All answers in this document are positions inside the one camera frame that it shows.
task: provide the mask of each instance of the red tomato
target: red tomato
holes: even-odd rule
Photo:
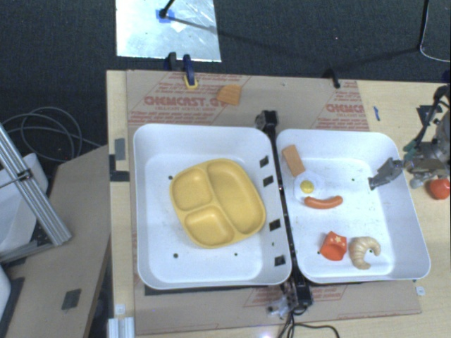
[[[450,196],[450,181],[448,179],[435,179],[429,184],[429,191],[436,199],[446,199]]]

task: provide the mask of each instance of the orange object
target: orange object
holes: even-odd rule
[[[222,101],[223,103],[238,105],[241,98],[241,86],[236,84],[230,84],[219,90],[216,95],[216,100]]]
[[[293,177],[297,177],[299,174],[305,171],[304,164],[302,163],[295,145],[289,145],[282,150],[282,155],[287,161]]]
[[[446,178],[435,179],[429,183],[429,191],[436,199],[446,199],[450,196],[450,181]]]
[[[329,232],[321,246],[320,253],[330,261],[341,261],[346,254],[346,237],[342,237],[334,232]]]
[[[306,206],[315,209],[330,209],[339,206],[343,202],[343,198],[340,195],[334,196],[330,199],[315,199],[308,196],[304,199]]]

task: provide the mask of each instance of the toy sausage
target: toy sausage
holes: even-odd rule
[[[330,209],[339,206],[343,202],[343,198],[340,195],[334,196],[330,199],[315,199],[308,196],[304,199],[306,206],[315,209]]]

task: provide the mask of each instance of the cardboard sheet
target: cardboard sheet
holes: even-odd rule
[[[198,90],[188,90],[183,73],[127,73],[130,172],[132,136],[147,123],[253,126],[262,110],[276,110],[287,128],[369,129],[357,83],[245,75],[196,74]],[[242,86],[240,104],[216,100],[225,85]],[[135,182],[130,175],[135,269],[135,331],[137,335],[230,327],[282,324],[267,306],[282,295],[279,286],[240,289],[198,289],[163,292],[147,289],[136,271]],[[299,321],[368,318],[420,313],[412,281],[313,286],[314,304]]]

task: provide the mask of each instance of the toy tomato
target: toy tomato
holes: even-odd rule
[[[450,196],[450,181],[448,179],[435,179],[429,184],[429,191],[436,199],[446,199]]]
[[[330,261],[341,261],[347,250],[346,237],[329,232],[324,239],[320,253]]]

